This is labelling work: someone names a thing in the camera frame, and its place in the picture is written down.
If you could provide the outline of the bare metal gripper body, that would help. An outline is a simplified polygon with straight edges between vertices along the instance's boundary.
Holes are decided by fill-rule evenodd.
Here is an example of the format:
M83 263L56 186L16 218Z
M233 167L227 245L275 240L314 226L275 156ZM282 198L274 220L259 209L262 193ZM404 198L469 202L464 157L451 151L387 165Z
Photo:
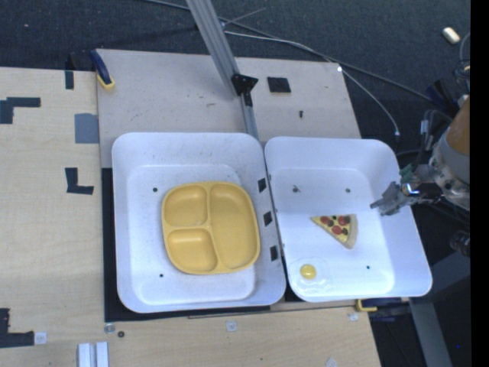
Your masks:
M446 167L408 164L399 172L401 192L417 203L445 199L462 209L470 209L470 187Z

